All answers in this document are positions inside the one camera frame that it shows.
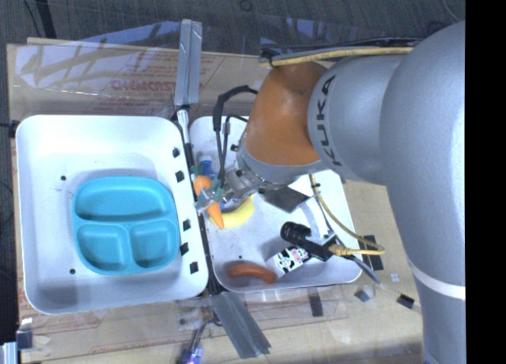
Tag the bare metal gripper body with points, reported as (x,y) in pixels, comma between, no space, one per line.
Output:
(242,183)

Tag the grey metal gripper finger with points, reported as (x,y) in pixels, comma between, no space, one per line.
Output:
(205,200)

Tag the orange carrot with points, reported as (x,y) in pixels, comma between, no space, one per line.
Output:
(216,214)

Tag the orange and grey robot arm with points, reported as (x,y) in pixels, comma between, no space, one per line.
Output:
(399,125)

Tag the yellow banana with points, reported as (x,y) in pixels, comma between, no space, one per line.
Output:
(241,212)

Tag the blue bottle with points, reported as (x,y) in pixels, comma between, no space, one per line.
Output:
(206,166)

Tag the white plastic tray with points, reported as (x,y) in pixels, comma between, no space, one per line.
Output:
(106,141)
(257,243)

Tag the blue divided plate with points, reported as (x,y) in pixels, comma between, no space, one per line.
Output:
(124,224)

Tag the brown sausage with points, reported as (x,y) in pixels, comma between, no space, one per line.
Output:
(251,272)

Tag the white carton with cow print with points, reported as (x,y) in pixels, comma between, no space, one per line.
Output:
(290,261)

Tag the brown cardboard board red print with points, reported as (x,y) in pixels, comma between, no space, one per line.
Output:
(118,73)

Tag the black cylinder on white bracket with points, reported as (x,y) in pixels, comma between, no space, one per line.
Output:
(300,233)

